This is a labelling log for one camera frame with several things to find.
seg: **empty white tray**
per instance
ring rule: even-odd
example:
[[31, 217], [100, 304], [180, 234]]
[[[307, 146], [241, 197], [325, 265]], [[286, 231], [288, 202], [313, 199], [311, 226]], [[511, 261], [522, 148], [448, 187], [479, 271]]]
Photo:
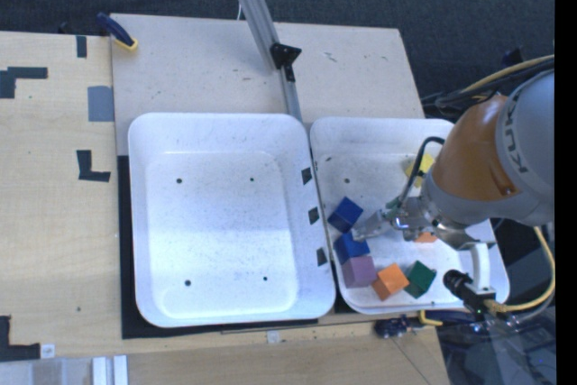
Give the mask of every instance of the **empty white tray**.
[[313, 319], [334, 279], [303, 125], [149, 113], [128, 133], [136, 302], [161, 327]]
[[[310, 143], [317, 168], [316, 177], [323, 200], [325, 216], [329, 217], [343, 197], [350, 198], [363, 209], [358, 223], [398, 196], [407, 182], [405, 168], [416, 157], [428, 136], [445, 138], [453, 125], [435, 119], [371, 119], [326, 117], [311, 128]], [[431, 143], [426, 152], [433, 157], [440, 146]], [[327, 225], [331, 243], [341, 235]], [[495, 241], [489, 220], [471, 226], [467, 232], [482, 241]], [[420, 298], [401, 290], [381, 301], [372, 287], [348, 289], [338, 259], [334, 259], [339, 288], [344, 300], [364, 314], [402, 313], [419, 309], [456, 308], [463, 303], [443, 284], [448, 270], [473, 274], [472, 256], [468, 251], [457, 252], [440, 240], [434, 243], [406, 242], [401, 232], [389, 231], [367, 239], [376, 270], [391, 263], [406, 271], [416, 260], [436, 271], [430, 289]], [[489, 250], [490, 282], [497, 290], [497, 300], [503, 301], [509, 292], [508, 276], [499, 247]]]

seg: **blue cube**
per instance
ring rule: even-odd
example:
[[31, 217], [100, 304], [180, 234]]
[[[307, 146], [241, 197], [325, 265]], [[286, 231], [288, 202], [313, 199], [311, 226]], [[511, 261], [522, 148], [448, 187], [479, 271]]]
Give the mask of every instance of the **blue cube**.
[[352, 257], [361, 257], [371, 252], [366, 241], [355, 241], [351, 233], [341, 234], [341, 236], [334, 241], [333, 247], [342, 265]]
[[362, 214], [362, 209], [351, 199], [344, 197], [336, 210], [328, 217], [328, 223], [341, 233], [351, 231], [351, 228]]

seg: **block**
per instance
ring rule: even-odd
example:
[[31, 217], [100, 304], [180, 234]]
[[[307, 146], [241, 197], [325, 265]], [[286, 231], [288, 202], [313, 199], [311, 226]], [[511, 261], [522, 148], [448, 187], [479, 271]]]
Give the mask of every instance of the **block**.
[[428, 231], [425, 231], [424, 233], [421, 233], [417, 239], [415, 239], [413, 242], [414, 243], [434, 243], [438, 238], [433, 234], [433, 233], [429, 233]]
[[343, 233], [334, 241], [333, 245], [336, 256], [341, 265], [344, 265], [347, 260], [352, 257], [361, 257], [371, 253], [369, 245], [366, 241], [355, 241], [351, 233]]
[[351, 231], [351, 228], [362, 214], [362, 208], [351, 199], [344, 197], [335, 211], [328, 217], [328, 223], [341, 233]]
[[402, 269], [392, 263], [377, 273], [377, 279], [372, 282], [372, 288], [381, 300], [399, 292], [408, 286], [409, 282]]
[[429, 290], [435, 276], [436, 271], [427, 268], [426, 265], [417, 260], [407, 270], [409, 284], [405, 287], [405, 291], [414, 298], [419, 298]]
[[[425, 155], [423, 156], [423, 159], [421, 159], [421, 165], [419, 166], [419, 170], [422, 171], [423, 173], [427, 173], [434, 162], [435, 162], [435, 160], [433, 159], [433, 157], [430, 154], [425, 153]], [[409, 176], [411, 174], [411, 171], [413, 170], [414, 165], [415, 165], [415, 161], [413, 160], [410, 163], [410, 165], [407, 167], [407, 169], [405, 170], [405, 173], [407, 174], [407, 176]], [[415, 183], [413, 183], [413, 185], [415, 185], [417, 188], [421, 188], [422, 180], [423, 179], [421, 177], [417, 177], [415, 179]]]
[[349, 288], [366, 288], [377, 279], [375, 263], [370, 255], [352, 257], [341, 267], [344, 285]]

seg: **table top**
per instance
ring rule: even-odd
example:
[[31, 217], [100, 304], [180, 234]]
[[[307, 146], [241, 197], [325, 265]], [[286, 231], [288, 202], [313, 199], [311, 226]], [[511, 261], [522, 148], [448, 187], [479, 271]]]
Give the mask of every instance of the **table top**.
[[[251, 40], [243, 22], [186, 21], [203, 28], [205, 36], [210, 31], [222, 34], [229, 30], [231, 37], [243, 38], [241, 43]], [[322, 115], [423, 117], [397, 30], [310, 24], [277, 27], [282, 40], [304, 50], [295, 71], [305, 122]], [[141, 53], [147, 50], [142, 37], [138, 38]], [[369, 51], [360, 58], [364, 43], [370, 44]], [[28, 32], [0, 32], [0, 50], [0, 70], [48, 69], [46, 79], [17, 78], [14, 98], [0, 98], [0, 314], [12, 317], [11, 344], [53, 344], [56, 354], [66, 357], [135, 354], [136, 362], [150, 359], [151, 353], [154, 361], [159, 361], [160, 352], [173, 352], [167, 361], [182, 362], [186, 355], [179, 356], [179, 352], [206, 351], [203, 355], [210, 355], [213, 348], [221, 353], [233, 349], [236, 353], [230, 354], [238, 355], [235, 347], [240, 345], [251, 345], [242, 354], [260, 354], [260, 348], [267, 347], [267, 335], [258, 329], [122, 339], [117, 128], [113, 121], [91, 119], [88, 89], [116, 84], [114, 57], [124, 50], [107, 37], [88, 36], [87, 55], [82, 57], [74, 35]], [[237, 56], [232, 65], [221, 65], [233, 66], [231, 70], [238, 69], [237, 74], [241, 71], [240, 79], [250, 77], [243, 69], [256, 66], [253, 58], [246, 56], [254, 53], [255, 60], [260, 58], [256, 48], [244, 43], [243, 50], [248, 55]], [[206, 58], [206, 53], [203, 58], [200, 52], [188, 50], [196, 63]], [[346, 80], [351, 75], [357, 77], [354, 85]], [[158, 90], [152, 86], [150, 91]], [[320, 91], [325, 92], [322, 98], [318, 97]], [[284, 111], [275, 107], [278, 109], [271, 112]], [[91, 151], [93, 171], [110, 172], [108, 181], [79, 179], [77, 151], [82, 150]], [[332, 351], [326, 344], [337, 350], [350, 342], [362, 344], [362, 348], [383, 348], [367, 322], [379, 317], [383, 316], [329, 314], [314, 326], [283, 329], [283, 345], [278, 346], [296, 355], [302, 354], [295, 350], [296, 344], [319, 355]], [[446, 383], [434, 329], [424, 329], [414, 337], [418, 341], [413, 344], [423, 344], [421, 353], [435, 365], [438, 382]], [[403, 367], [416, 368], [410, 361]], [[422, 377], [414, 383], [422, 383]]]

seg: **green cube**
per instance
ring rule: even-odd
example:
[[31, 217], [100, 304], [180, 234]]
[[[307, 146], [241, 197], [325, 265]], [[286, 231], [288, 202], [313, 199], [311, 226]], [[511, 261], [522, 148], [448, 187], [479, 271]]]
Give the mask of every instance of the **green cube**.
[[431, 287], [436, 271], [427, 268], [427, 266], [417, 260], [408, 269], [406, 276], [409, 284], [405, 287], [405, 291], [414, 298], [419, 298]]

